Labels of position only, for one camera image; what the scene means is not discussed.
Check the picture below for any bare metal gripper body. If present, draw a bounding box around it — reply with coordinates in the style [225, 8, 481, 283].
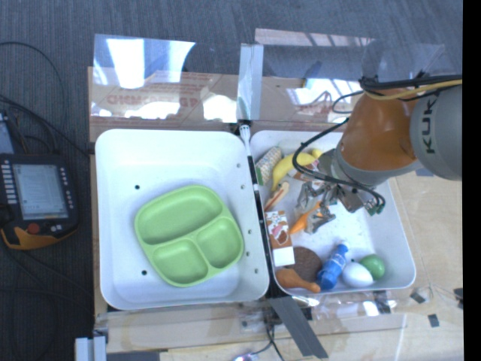
[318, 149, 365, 214]

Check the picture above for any orange carrot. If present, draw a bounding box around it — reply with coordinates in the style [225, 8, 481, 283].
[288, 201, 324, 235]

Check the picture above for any toy hot dog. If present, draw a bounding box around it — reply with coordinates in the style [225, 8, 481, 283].
[263, 181, 290, 212]

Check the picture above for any yellow banana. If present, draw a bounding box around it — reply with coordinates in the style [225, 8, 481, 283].
[271, 147, 324, 192]

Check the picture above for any brown and white carton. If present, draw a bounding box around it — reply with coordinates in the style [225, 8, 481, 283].
[264, 210, 295, 267]

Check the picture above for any yellow corn cob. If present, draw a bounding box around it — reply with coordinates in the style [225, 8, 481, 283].
[254, 146, 283, 187]

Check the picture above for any blue bottle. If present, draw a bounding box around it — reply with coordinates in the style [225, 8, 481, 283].
[316, 241, 349, 291]

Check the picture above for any white plastic tray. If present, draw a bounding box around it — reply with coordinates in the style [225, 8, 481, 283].
[94, 128, 271, 311]
[250, 129, 417, 296]

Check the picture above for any white egg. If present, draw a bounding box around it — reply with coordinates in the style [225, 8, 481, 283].
[340, 262, 374, 288]

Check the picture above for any orange chicken drumstick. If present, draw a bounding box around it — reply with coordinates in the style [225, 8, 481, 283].
[276, 268, 322, 293]

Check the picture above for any green ball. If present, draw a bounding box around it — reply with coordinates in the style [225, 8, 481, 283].
[359, 254, 386, 281]

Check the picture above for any green divided plate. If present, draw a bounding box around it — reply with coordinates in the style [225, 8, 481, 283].
[134, 184, 245, 288]

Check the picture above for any brown cardboard board red print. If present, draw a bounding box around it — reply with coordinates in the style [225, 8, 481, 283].
[86, 65, 409, 353]

